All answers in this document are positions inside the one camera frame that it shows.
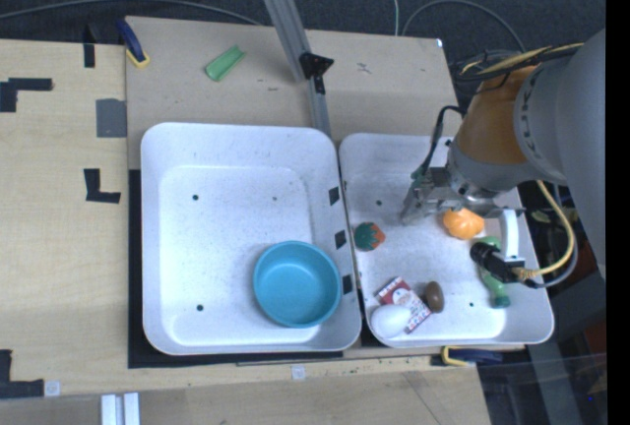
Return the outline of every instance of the white egg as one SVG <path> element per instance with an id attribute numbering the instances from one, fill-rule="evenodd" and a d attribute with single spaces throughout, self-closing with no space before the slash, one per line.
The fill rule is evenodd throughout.
<path id="1" fill-rule="evenodd" d="M 411 318 L 411 310 L 398 304 L 385 304 L 372 312 L 370 323 L 372 331 L 383 338 L 400 334 Z"/>

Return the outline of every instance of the orange object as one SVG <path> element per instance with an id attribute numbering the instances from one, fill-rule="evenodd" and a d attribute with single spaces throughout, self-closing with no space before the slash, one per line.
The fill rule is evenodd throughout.
<path id="1" fill-rule="evenodd" d="M 451 236 L 455 236 L 461 240 L 470 240 L 477 236 L 485 226 L 483 217 L 480 217 L 468 209 L 460 209 L 456 212 L 448 210 L 444 212 L 442 221 Z"/>

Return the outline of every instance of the green bottle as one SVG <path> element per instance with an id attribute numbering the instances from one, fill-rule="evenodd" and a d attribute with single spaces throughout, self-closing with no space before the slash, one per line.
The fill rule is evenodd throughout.
<path id="1" fill-rule="evenodd" d="M 487 243 L 488 245 L 492 245 L 497 250 L 501 250 L 501 242 L 495 236 L 485 236 L 484 238 L 480 238 L 478 241 L 482 243 Z M 482 268 L 481 266 L 477 266 L 479 268 L 479 275 L 481 276 L 481 281 L 485 284 L 486 287 L 490 290 L 492 294 L 491 304 L 492 308 L 507 308 L 510 306 L 510 297 L 508 296 L 505 290 L 505 283 L 496 279 L 490 272 Z"/>

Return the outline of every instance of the red and green object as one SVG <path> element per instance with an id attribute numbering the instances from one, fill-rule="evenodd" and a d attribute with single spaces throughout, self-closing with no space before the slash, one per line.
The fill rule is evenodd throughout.
<path id="1" fill-rule="evenodd" d="M 354 230 L 354 245 L 369 252 L 385 241 L 385 233 L 374 222 L 363 222 Z"/>

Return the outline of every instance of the blue clamp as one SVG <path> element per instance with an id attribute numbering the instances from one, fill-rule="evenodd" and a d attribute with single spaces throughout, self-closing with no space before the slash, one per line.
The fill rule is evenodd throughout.
<path id="1" fill-rule="evenodd" d="M 127 57 L 137 68 L 145 68 L 151 62 L 140 45 L 140 40 L 125 20 L 116 20 L 116 29 L 127 46 Z"/>

